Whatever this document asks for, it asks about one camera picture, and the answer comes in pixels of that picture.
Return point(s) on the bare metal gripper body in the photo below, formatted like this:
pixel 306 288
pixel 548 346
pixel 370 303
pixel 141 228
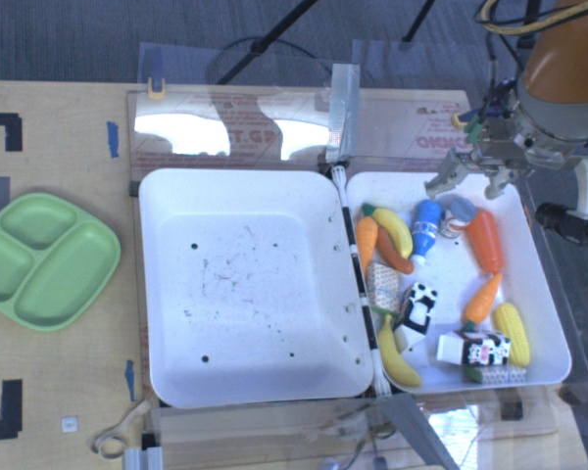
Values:
pixel 507 145

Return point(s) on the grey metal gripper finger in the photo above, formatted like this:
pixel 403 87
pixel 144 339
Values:
pixel 502 179
pixel 448 174

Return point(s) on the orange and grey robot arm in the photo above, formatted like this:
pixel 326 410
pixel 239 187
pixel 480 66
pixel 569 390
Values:
pixel 563 57

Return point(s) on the small can grey lid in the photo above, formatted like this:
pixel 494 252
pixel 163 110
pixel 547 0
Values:
pixel 458 218

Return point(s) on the blue bottle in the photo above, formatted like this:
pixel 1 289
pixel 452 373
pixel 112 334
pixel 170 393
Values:
pixel 425 228

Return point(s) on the brown cardboard board red print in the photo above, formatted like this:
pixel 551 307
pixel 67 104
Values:
pixel 421 120

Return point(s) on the yellow banana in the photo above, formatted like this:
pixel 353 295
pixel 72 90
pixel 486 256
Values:
pixel 396 228
pixel 394 360

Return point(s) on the orange sausage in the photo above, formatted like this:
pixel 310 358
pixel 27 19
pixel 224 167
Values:
pixel 394 258

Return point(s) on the orange carrot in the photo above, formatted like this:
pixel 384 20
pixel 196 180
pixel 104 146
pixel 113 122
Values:
pixel 482 304
pixel 366 240

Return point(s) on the white plastic tray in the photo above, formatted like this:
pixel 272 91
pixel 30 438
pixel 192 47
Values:
pixel 451 287
pixel 245 287

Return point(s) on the thin black and white rod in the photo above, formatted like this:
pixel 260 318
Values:
pixel 357 262

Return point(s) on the orange patterned white carton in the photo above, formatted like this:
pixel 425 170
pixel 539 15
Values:
pixel 383 287

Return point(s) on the black and white cow carton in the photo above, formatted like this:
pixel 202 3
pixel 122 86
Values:
pixel 418 311

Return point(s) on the yellow corn cob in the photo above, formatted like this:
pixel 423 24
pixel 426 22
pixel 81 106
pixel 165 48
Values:
pixel 513 333

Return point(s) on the white cow print milk carton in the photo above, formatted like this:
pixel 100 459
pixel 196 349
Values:
pixel 475 350

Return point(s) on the patterned packet green end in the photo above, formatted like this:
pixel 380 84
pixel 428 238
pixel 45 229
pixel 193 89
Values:
pixel 500 375

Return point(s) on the green divided plate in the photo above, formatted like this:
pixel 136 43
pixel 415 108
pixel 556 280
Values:
pixel 54 267

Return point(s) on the black cylinder on white bracket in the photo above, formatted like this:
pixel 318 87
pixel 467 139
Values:
pixel 563 218

